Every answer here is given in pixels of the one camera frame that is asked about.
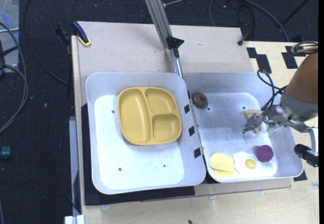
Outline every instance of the metal bar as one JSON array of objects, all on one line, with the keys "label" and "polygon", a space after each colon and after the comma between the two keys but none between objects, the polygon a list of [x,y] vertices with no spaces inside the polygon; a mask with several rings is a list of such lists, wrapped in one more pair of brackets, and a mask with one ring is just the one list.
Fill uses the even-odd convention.
[{"label": "metal bar", "polygon": [[[167,38],[172,37],[171,28],[167,19],[166,12],[164,10],[164,5],[161,0],[145,0],[150,15],[152,17],[153,23],[155,25],[156,31],[165,50],[170,50]],[[182,75],[182,68],[179,58],[176,58],[174,51],[170,50],[173,69],[179,76]]]}]

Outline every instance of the yellow bowl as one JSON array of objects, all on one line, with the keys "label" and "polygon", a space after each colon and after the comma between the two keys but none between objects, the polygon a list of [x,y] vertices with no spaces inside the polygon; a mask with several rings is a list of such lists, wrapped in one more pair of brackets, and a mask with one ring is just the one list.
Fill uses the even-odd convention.
[{"label": "yellow bowl", "polygon": [[121,133],[133,145],[156,145],[175,141],[182,131],[174,96],[159,87],[131,87],[118,95]]}]

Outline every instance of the purple object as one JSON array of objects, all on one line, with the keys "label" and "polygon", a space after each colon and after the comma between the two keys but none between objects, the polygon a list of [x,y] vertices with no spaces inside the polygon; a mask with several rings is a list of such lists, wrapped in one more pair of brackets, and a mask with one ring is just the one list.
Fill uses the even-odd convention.
[{"label": "purple object", "polygon": [[273,158],[273,150],[268,145],[262,145],[257,148],[256,155],[260,161],[268,162]]}]

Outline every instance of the black bracket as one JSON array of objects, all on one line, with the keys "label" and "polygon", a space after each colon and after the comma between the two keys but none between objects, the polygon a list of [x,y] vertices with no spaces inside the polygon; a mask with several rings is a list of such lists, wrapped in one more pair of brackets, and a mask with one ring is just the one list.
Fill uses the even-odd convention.
[{"label": "black bracket", "polygon": [[174,38],[174,37],[168,37],[167,38],[167,43],[168,43],[169,49],[173,50],[174,56],[176,58],[178,58],[179,57],[178,47],[180,47],[180,45],[182,43],[184,43],[184,40]]}]

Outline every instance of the egg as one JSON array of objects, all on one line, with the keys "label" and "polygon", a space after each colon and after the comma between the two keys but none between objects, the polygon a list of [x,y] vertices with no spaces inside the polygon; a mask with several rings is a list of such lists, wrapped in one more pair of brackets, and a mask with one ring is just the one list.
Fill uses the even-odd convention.
[{"label": "egg", "polygon": [[233,155],[234,168],[242,175],[261,175],[262,164],[254,154],[237,152]]},{"label": "egg", "polygon": [[234,168],[244,176],[265,177],[272,176],[277,171],[277,161],[272,158],[269,162],[261,162],[253,153],[244,151],[233,155]]}]

